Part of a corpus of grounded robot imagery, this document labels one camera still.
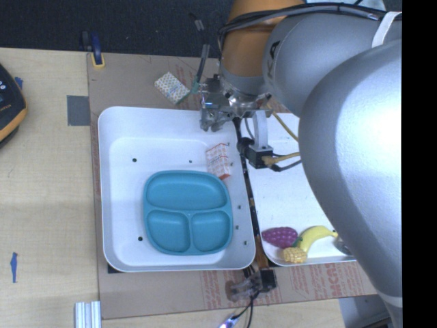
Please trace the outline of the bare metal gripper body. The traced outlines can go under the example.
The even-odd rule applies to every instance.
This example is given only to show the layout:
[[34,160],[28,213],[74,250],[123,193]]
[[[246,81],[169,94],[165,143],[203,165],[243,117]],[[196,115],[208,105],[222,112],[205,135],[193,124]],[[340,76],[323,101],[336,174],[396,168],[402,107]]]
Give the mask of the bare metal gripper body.
[[272,97],[262,77],[216,74],[202,85],[201,119],[251,117]]

